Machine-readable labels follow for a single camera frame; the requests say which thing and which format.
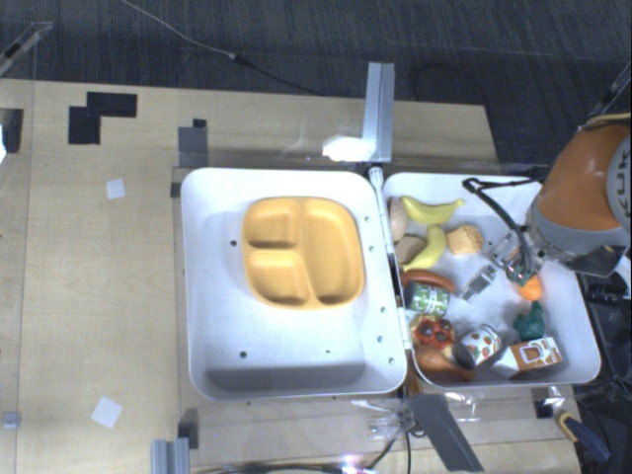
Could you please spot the brown chicken drumstick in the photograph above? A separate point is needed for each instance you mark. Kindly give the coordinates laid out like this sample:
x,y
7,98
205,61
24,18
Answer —
x,y
437,361

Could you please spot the white can with red print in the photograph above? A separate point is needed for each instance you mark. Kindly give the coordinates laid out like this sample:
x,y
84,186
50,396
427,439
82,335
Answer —
x,y
478,346

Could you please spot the yellow banana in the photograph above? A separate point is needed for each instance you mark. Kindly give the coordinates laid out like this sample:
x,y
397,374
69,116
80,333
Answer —
x,y
434,250
429,211

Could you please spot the orange and white carton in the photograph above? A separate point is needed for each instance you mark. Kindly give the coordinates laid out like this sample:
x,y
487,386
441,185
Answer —
x,y
533,356

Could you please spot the tan biscuit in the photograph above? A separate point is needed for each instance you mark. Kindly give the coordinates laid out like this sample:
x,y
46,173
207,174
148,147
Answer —
x,y
464,239

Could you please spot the beige bread roll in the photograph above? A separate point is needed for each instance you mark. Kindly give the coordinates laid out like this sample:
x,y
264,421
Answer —
x,y
397,217

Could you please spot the orange carrot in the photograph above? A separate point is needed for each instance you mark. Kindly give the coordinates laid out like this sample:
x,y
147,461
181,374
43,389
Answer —
x,y
530,289

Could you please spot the thin black and white rod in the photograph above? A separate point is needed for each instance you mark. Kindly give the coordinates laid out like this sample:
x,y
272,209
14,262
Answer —
x,y
386,225

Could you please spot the orange divided plate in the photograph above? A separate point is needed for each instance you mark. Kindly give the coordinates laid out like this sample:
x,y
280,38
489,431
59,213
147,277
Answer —
x,y
328,250

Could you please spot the green broccoli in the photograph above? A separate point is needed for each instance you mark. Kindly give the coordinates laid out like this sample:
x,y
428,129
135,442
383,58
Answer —
x,y
529,325

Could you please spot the white plastic tray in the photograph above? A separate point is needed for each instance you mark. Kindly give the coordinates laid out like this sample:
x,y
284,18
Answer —
x,y
563,334
276,353

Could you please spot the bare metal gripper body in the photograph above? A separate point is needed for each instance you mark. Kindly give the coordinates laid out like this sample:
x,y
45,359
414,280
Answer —
x,y
519,257

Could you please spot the red sausage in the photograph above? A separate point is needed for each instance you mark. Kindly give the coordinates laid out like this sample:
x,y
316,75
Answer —
x,y
427,277

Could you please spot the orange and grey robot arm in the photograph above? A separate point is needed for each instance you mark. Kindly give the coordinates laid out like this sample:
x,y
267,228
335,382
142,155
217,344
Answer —
x,y
577,181

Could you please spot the green and white can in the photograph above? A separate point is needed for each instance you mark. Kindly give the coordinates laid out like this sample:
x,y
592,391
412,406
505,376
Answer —
x,y
425,298

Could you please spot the brown bread piece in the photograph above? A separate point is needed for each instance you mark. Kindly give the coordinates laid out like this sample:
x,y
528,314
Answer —
x,y
409,249

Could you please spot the pizza slice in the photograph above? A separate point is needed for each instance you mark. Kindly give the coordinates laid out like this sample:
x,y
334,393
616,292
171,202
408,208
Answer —
x,y
433,331

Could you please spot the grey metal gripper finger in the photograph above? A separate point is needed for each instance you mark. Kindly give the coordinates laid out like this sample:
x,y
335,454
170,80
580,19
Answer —
x,y
478,283
499,250

